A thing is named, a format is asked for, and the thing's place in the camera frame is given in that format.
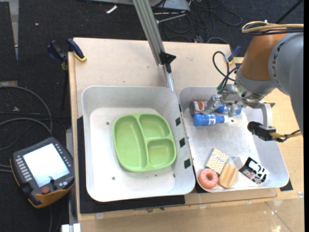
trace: donut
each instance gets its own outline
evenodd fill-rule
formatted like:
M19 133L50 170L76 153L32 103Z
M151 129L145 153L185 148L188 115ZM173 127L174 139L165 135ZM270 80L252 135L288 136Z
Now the donut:
M211 189L218 184L218 174L211 168L203 169L198 175L198 181L203 188Z

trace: wooden table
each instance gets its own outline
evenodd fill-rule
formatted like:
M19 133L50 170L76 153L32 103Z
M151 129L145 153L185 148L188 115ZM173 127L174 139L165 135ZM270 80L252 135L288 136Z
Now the wooden table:
M79 176L77 155L77 122L82 113L82 92L89 86L139 86L166 87L165 75L162 67L156 65L147 41L88 39L75 38L84 54L86 62L79 62L69 53L70 102L72 118L72 134L75 164L75 198L77 219L82 231L125 231L122 226L106 225L106 219L128 218L135 215L146 215L149 209L135 209L105 212L104 214L81 214L79 212ZM212 56L216 51L230 54L230 47L226 44L200 44L164 42L167 53L176 55L172 62L172 74L176 95L185 87L216 87L222 80L212 63ZM225 67L223 58L216 57L218 66ZM274 90L265 102L274 102L273 125L279 133L291 133L299 129L290 98L279 90ZM294 137L280 144L280 149L288 169L293 190L281 191L279 188L264 188L254 190L231 191L221 193L196 193L185 195L185 205L152 208L151 213L189 212L194 210L197 216L201 208L229 207L234 205L243 210L249 203L265 203L277 200L298 199L304 193L303 166L303 137Z

